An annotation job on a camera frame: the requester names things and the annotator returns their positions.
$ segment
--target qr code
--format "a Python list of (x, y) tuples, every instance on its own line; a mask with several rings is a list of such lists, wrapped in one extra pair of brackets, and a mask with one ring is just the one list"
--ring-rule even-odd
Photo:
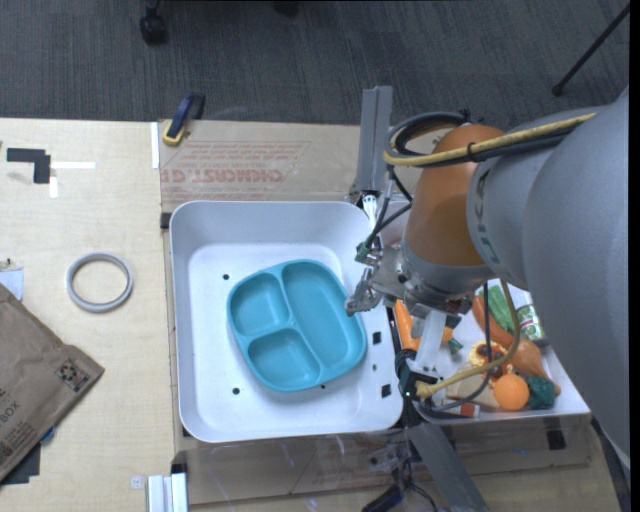
[(62, 366), (56, 370), (56, 375), (76, 393), (89, 382), (87, 372), (78, 368), (78, 365), (71, 359), (67, 359)]
[(13, 448), (4, 441), (0, 441), (0, 466), (7, 462), (12, 453)]

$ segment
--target tape roll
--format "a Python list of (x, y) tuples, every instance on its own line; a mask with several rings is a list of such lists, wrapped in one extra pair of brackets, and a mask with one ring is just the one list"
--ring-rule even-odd
[[(78, 295), (76, 290), (73, 287), (73, 279), (75, 278), (76, 273), (80, 270), (81, 267), (86, 265), (87, 263), (91, 263), (94, 261), (106, 261), (108, 263), (113, 263), (117, 267), (119, 267), (122, 272), (124, 272), (125, 277), (127, 278), (127, 284), (124, 288), (124, 291), (116, 297), (114, 300), (110, 302), (96, 303), (89, 302), (88, 300), (83, 299)], [(133, 289), (133, 272), (131, 271), (131, 267), (127, 264), (119, 256), (112, 254), (110, 252), (92, 252), (78, 258), (74, 261), (69, 269), (67, 270), (67, 291), (69, 292), (69, 297), (71, 300), (75, 302), (82, 309), (89, 311), (91, 313), (105, 313), (107, 311), (111, 311), (112, 309), (117, 308), (121, 304), (123, 304), (131, 295), (131, 290)]]

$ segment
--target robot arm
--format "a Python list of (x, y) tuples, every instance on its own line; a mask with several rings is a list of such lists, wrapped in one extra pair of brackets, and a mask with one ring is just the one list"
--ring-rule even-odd
[[(439, 341), (429, 329), (441, 333), (466, 313), (488, 279), (528, 290), (554, 351), (630, 468), (628, 117), (627, 88), (611, 105), (505, 136), (460, 120), (431, 155), (409, 151), (408, 140), (455, 119), (403, 123), (385, 160), (424, 168), (406, 230), (398, 246), (365, 248), (359, 261), (371, 267), (361, 292), (402, 299), (426, 327), (423, 343)], [(354, 296), (347, 311), (370, 306)], [(407, 361), (409, 386), (430, 382), (423, 362)]]

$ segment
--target gray carpet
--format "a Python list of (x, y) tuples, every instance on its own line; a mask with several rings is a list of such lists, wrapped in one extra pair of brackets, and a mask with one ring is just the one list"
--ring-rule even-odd
[(152, 121), (193, 91), (204, 119), (355, 125), (362, 90), (391, 85), (393, 123), (464, 108), (511, 129), (624, 90), (629, 17), (551, 93), (626, 4), (299, 2), (287, 17), (272, 2), (163, 1), (168, 39), (149, 46), (144, 0), (0, 0), (0, 117)]

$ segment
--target yellow and blue clamp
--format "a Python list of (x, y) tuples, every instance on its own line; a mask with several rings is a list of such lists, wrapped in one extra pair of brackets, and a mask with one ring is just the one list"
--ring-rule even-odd
[(188, 93), (180, 102), (173, 120), (167, 125), (162, 134), (162, 142), (169, 146), (177, 146), (185, 132), (189, 112), (195, 108), (195, 115), (191, 119), (201, 119), (204, 112), (205, 97), (202, 94)]

